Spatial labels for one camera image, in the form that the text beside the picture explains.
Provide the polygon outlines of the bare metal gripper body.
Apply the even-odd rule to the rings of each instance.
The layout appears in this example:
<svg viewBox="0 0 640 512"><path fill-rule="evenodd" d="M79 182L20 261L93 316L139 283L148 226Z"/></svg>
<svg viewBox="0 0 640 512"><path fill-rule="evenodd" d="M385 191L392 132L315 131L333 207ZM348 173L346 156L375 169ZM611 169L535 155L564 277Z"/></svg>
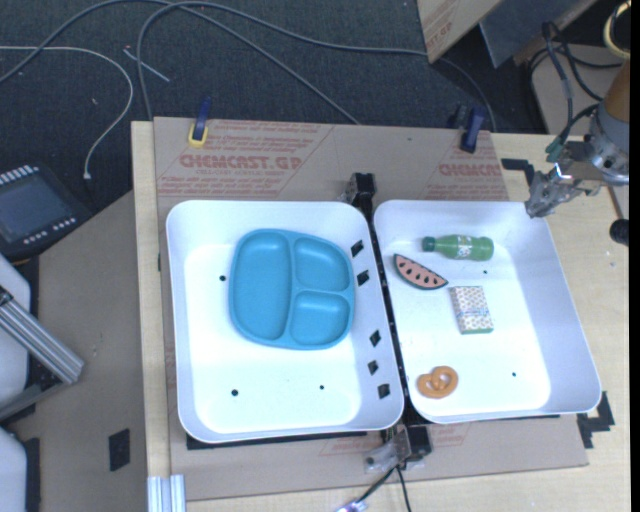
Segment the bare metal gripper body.
<svg viewBox="0 0 640 512"><path fill-rule="evenodd" d="M607 142L567 141L548 152L549 181L565 195L596 194L602 186L629 185L628 152Z"/></svg>

